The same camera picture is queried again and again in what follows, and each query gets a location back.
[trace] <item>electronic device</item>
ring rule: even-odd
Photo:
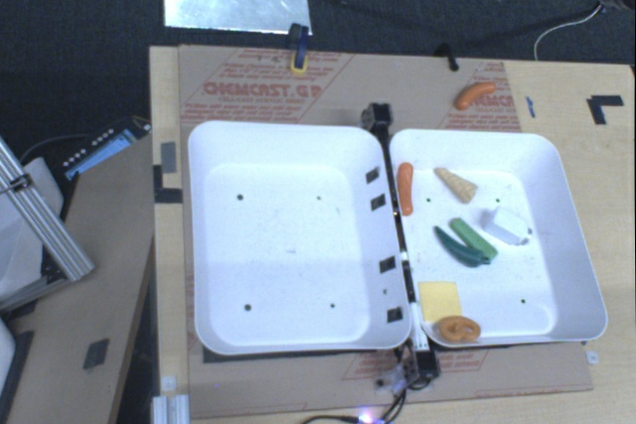
[[[150,124],[136,116],[126,117],[95,131],[79,143],[56,168],[59,179],[71,181],[76,175],[117,154],[143,138]]]

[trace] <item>black cable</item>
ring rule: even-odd
[[[408,390],[408,387],[406,389],[404,389],[399,394],[399,396],[396,397],[396,399],[394,399],[393,404],[380,417],[381,420],[384,420],[385,422],[389,423],[389,422],[395,421],[398,418],[399,414],[401,413],[401,410],[404,408],[404,404],[406,403],[406,391],[407,390]]]
[[[36,143],[35,145],[27,149],[26,152],[22,156],[20,156],[20,163],[24,164],[29,154],[31,154],[34,150],[44,147],[45,145],[49,145],[51,143],[64,142],[67,140],[79,140],[79,139],[85,138],[86,136],[88,135],[87,134],[67,134],[64,136],[54,136],[53,138],[47,138],[46,140]]]
[[[141,128],[143,128],[144,126],[143,124],[140,124],[139,122],[143,122],[145,124],[151,123],[149,119],[147,119],[146,117],[140,117],[139,115],[132,115],[130,118],[132,119],[132,121],[135,123],[137,127],[141,127]]]
[[[430,384],[430,380],[428,379],[424,379],[424,380],[418,379],[414,383],[412,383],[408,387],[408,389],[417,392],[419,390],[424,390],[429,384]]]

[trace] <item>black clip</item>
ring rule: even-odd
[[[360,127],[375,134],[380,129],[388,130],[393,121],[390,104],[372,102],[360,116]]]
[[[439,45],[437,47],[437,50],[435,50],[433,56],[448,58],[448,67],[450,68],[450,70],[459,71],[459,64],[457,63],[452,50],[450,50],[450,45],[448,45],[448,43],[442,43],[441,45]]]

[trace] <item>toy hot dog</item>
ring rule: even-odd
[[[399,194],[399,206],[402,215],[413,213],[413,201],[410,189],[413,184],[413,165],[402,163],[397,169],[397,193]]]
[[[465,110],[477,97],[493,93],[497,89],[494,81],[481,81],[462,90],[455,99],[455,108]]]

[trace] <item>metal frame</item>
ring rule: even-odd
[[[152,424],[189,424],[190,396],[177,394],[171,397],[152,398]]]
[[[66,280],[49,283],[47,277],[0,302],[0,311],[10,311],[41,297],[63,284],[78,281],[94,264],[72,239],[64,223],[49,208],[31,178],[0,136],[0,191],[9,196],[20,215],[40,237]]]

